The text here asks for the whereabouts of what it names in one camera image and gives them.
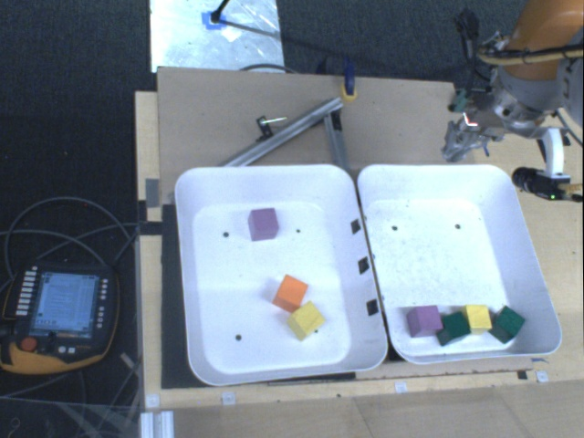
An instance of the wooden table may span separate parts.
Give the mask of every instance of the wooden table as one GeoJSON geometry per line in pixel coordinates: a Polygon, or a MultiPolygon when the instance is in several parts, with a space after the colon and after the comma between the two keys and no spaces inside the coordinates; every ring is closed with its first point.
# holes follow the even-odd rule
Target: wooden table
{"type": "MultiPolygon", "coordinates": [[[[158,92],[136,94],[136,146],[139,200],[147,217],[161,220],[178,175],[191,167],[217,165],[259,136],[255,120],[290,119],[337,97],[340,80],[331,76],[284,75],[161,68],[158,92]],[[192,140],[184,143],[185,135],[192,140]],[[152,186],[159,192],[153,193],[152,186]]],[[[358,78],[359,98],[343,108],[342,121],[352,173],[370,163],[444,163],[440,148],[454,95],[448,83],[358,78]]],[[[509,135],[491,145],[491,156],[469,154],[466,163],[491,163],[507,173],[516,167],[543,168],[533,141],[509,135]]],[[[262,159],[262,164],[330,162],[322,126],[302,133],[262,159]]],[[[566,148],[565,172],[582,181],[582,149],[566,148]]],[[[139,306],[146,408],[181,409],[221,404],[224,392],[237,403],[277,403],[308,399],[380,396],[408,391],[460,390],[533,385],[519,370],[544,370],[549,381],[584,379],[582,308],[582,207],[550,203],[518,192],[527,227],[563,330],[559,350],[545,358],[503,358],[418,366],[383,364],[354,381],[265,383],[222,388],[161,388],[162,238],[142,235],[138,245],[139,306]]]]}

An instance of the blue screen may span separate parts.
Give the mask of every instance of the blue screen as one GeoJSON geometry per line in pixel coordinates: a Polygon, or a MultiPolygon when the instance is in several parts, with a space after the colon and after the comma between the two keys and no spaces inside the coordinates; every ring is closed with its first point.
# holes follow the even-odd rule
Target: blue screen
{"type": "Polygon", "coordinates": [[[31,334],[66,331],[90,338],[98,276],[43,273],[31,334]]]}

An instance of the green block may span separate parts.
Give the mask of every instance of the green block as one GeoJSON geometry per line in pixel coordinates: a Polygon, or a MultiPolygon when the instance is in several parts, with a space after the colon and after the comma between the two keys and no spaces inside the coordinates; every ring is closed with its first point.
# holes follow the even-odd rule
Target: green block
{"type": "Polygon", "coordinates": [[[449,342],[461,339],[471,333],[468,321],[460,311],[442,317],[442,324],[444,328],[436,333],[441,346],[445,346],[449,342]]]}
{"type": "Polygon", "coordinates": [[[514,338],[526,320],[509,307],[503,307],[496,315],[493,328],[489,332],[506,344],[514,338]]]}

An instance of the purple block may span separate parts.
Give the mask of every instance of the purple block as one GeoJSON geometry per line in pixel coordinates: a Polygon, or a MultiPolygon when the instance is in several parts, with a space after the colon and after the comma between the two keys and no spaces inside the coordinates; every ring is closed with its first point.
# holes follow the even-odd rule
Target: purple block
{"type": "Polygon", "coordinates": [[[408,325],[410,326],[410,335],[413,338],[433,336],[436,334],[436,331],[443,328],[438,307],[435,305],[412,308],[407,318],[408,325]]]}
{"type": "Polygon", "coordinates": [[[249,214],[247,223],[249,224],[249,234],[254,242],[274,238],[279,228],[274,208],[254,209],[249,214]]]}

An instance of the red button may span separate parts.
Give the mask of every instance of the red button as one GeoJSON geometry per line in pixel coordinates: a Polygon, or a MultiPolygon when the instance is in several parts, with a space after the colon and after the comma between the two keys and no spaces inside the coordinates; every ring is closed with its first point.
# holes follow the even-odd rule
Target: red button
{"type": "Polygon", "coordinates": [[[24,338],[20,341],[20,349],[22,349],[24,352],[34,352],[37,348],[37,344],[37,340],[29,336],[28,338],[24,338]]]}

